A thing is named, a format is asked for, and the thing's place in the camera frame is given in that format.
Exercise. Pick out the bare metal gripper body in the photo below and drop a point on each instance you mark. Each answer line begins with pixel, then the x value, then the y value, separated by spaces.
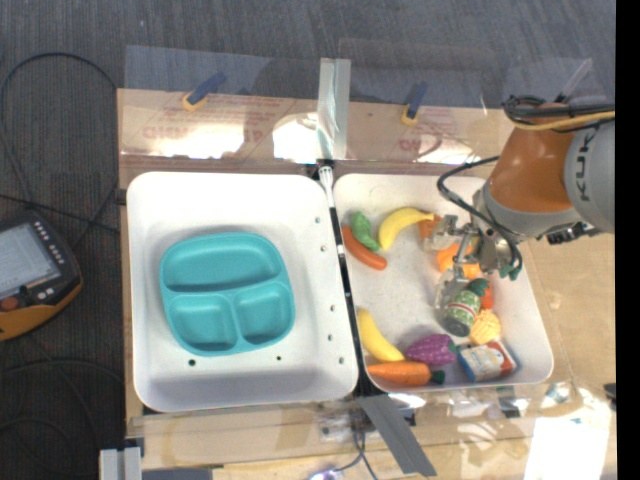
pixel 481 252

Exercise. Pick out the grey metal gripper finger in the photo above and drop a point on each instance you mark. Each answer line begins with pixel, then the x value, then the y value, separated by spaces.
pixel 452 288
pixel 441 234

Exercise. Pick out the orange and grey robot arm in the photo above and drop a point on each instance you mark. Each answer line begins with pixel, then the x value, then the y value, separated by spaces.
pixel 535 178

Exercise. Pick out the brown toy bread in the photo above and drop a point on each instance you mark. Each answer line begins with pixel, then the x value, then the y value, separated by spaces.
pixel 427 225

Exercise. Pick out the orange toy fruit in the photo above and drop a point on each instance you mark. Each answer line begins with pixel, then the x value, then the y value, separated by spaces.
pixel 449 258

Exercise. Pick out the green and white can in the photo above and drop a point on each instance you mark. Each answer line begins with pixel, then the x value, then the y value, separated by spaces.
pixel 461 313

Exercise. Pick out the white plastic tray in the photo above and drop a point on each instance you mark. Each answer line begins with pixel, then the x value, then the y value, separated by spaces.
pixel 240 203
pixel 410 298

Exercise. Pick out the yellow banana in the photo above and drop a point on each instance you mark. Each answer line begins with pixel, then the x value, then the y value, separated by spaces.
pixel 376 340
pixel 395 223

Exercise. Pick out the purple grapes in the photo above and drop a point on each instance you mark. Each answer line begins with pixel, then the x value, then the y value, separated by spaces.
pixel 432 350

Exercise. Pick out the red sausage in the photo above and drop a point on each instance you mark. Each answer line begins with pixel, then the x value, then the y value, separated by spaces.
pixel 367 257

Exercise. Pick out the green broccoli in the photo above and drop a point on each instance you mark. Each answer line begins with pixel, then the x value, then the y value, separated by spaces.
pixel 363 230

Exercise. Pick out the white blue orange carton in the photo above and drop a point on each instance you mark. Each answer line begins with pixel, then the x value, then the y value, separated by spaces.
pixel 487 363

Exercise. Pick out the orange carrot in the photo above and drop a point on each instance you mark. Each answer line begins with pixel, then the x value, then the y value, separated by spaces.
pixel 400 373

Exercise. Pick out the blue divided plate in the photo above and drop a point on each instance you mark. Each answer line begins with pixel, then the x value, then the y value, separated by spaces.
pixel 225 293

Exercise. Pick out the brown cardboard board red print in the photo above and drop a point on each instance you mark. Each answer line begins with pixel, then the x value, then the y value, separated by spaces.
pixel 220 128

